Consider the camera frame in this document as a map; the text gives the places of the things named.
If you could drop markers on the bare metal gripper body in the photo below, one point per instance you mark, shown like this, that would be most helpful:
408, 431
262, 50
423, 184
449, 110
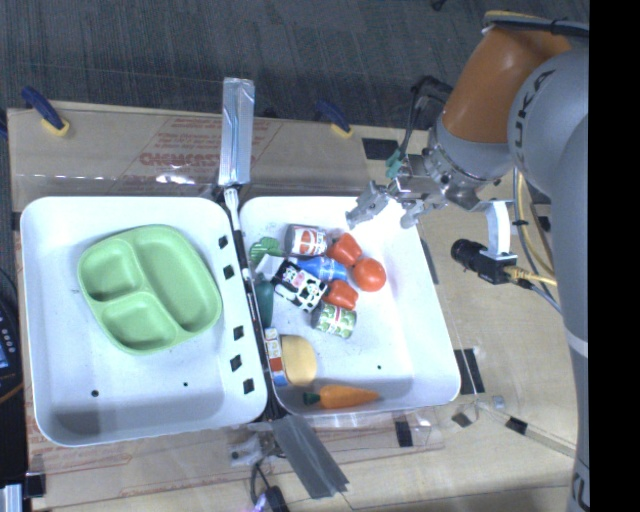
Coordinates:
425, 187

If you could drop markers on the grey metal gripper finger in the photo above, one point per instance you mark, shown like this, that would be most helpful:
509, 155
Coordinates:
414, 212
367, 205

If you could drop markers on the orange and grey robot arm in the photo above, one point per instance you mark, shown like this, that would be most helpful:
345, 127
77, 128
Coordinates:
550, 125

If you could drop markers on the orange bell pepper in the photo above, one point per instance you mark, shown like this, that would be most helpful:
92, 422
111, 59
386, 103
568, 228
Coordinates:
341, 295
345, 249

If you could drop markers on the orange tomato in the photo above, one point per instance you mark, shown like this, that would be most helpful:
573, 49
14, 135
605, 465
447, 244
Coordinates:
370, 275

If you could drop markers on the red and white can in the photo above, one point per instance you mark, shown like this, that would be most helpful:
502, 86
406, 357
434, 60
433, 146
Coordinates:
306, 240

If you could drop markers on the blue bottle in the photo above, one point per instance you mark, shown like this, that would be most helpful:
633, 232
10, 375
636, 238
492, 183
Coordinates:
327, 269

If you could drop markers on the black and white cow carton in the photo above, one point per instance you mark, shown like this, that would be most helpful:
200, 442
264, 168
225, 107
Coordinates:
300, 287

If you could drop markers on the green broccoli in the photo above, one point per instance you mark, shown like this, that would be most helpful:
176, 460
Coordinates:
264, 247

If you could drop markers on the green peas can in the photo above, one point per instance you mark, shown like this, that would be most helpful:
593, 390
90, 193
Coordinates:
334, 321

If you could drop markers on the white plastic tray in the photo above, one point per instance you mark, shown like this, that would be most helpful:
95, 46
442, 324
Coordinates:
400, 340
150, 390

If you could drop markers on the dark green cucumber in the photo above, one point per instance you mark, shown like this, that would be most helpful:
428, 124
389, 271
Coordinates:
264, 302

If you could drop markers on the yellow bread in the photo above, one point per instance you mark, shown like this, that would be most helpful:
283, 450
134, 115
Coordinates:
299, 361

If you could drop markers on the white red and blue carton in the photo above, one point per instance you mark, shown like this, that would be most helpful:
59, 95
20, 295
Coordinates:
274, 357

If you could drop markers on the orange carrot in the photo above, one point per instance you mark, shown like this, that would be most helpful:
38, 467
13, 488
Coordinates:
345, 396

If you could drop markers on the green divided plate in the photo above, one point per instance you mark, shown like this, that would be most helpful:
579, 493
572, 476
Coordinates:
150, 287

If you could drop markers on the brown cardboard board red print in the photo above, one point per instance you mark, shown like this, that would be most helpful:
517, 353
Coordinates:
125, 145

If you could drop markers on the black cylinder on white bracket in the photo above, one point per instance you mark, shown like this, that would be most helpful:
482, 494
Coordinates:
487, 262

